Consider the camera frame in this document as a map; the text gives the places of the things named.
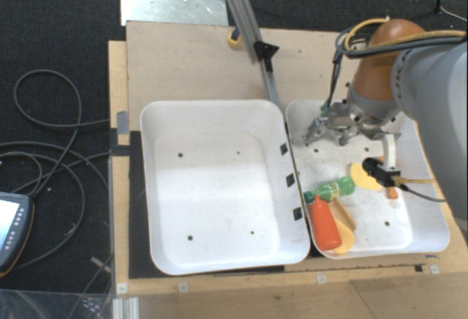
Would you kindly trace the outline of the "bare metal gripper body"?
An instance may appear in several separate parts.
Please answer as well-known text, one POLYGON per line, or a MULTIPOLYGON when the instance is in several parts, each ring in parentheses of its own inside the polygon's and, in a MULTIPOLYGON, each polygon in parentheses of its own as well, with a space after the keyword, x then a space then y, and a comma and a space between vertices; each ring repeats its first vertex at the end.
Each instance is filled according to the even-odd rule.
POLYGON ((388 132, 383 127, 393 121, 399 109, 394 102, 370 102, 371 110, 364 110, 352 100, 322 106, 322 117, 328 118, 328 129, 335 132, 358 130, 369 140, 381 140, 388 132))

